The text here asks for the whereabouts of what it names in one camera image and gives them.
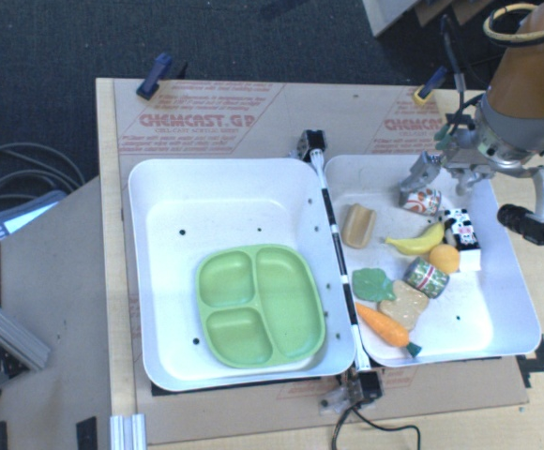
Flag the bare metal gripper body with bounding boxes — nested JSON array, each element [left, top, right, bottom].
[[438, 118, 541, 180]]

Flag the red and white can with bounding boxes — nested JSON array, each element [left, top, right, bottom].
[[401, 187, 444, 217]]

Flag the black and white milk carton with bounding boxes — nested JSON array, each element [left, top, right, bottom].
[[442, 207, 484, 273]]

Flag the yellow banana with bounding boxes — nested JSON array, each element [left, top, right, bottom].
[[384, 220, 447, 257]]

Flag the orange ball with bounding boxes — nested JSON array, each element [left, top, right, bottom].
[[428, 243, 461, 276]]

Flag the tan hot dog bun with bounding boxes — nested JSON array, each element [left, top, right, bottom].
[[340, 202, 378, 250]]

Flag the green striped can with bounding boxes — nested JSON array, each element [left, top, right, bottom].
[[402, 256, 451, 300]]

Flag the thin black and white rod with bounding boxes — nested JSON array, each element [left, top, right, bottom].
[[310, 148, 372, 372]]

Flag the green lettuce leaf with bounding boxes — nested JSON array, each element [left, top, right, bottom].
[[351, 267, 398, 304]]

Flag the white plastic tray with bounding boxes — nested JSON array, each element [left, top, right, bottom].
[[127, 157, 359, 392], [323, 153, 543, 369]]

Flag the tan bread slice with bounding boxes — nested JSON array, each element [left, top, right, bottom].
[[377, 279, 431, 333]]

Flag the orange carrot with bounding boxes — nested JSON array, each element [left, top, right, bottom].
[[354, 301, 423, 359]]

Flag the brown cardboard board red print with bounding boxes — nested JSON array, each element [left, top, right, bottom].
[[112, 78, 532, 445]]

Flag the green divided plate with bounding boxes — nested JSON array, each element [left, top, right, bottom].
[[194, 243, 326, 370]]

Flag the black cylinder on white bracket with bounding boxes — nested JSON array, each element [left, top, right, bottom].
[[496, 162, 544, 248]]

